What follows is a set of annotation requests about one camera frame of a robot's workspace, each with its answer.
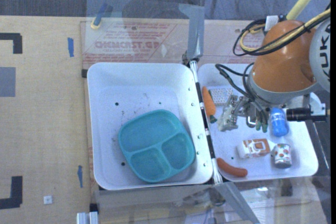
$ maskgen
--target carrot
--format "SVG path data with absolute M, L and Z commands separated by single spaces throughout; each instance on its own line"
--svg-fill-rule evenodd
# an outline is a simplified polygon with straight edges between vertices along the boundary
M 244 168 L 234 167 L 229 165 L 226 161 L 222 158 L 217 158 L 217 165 L 220 169 L 227 172 L 230 175 L 237 176 L 237 177 L 245 177 L 247 176 L 247 170 Z
M 212 97 L 207 89 L 207 87 L 202 88 L 202 95 L 203 95 L 203 102 L 205 107 L 205 112 L 208 117 L 215 115 L 216 113 L 216 106 Z

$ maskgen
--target sausage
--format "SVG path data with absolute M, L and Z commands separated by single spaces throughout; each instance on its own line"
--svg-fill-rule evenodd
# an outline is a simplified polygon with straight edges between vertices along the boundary
M 226 161 L 222 158 L 217 158 L 217 164 L 220 169 L 227 172 L 230 175 L 237 176 L 237 177 L 245 177 L 247 176 L 247 170 L 244 168 L 234 167 L 229 165 Z

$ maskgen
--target blue bottle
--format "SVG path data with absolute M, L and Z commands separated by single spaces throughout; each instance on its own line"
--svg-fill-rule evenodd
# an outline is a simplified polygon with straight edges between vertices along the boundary
M 272 108 L 270 113 L 271 130 L 273 135 L 280 137 L 288 134 L 289 126 L 285 112 L 279 108 Z

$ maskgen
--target gray square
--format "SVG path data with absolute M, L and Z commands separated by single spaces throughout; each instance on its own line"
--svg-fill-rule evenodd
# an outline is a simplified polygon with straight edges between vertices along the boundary
M 0 97 L 15 96 L 15 67 L 0 67 Z

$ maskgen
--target teal divided plate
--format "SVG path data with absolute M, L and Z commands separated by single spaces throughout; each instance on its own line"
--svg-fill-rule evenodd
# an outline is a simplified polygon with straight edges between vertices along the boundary
M 134 173 L 149 183 L 178 174 L 195 158 L 188 132 L 167 110 L 148 112 L 127 122 L 121 127 L 118 140 Z

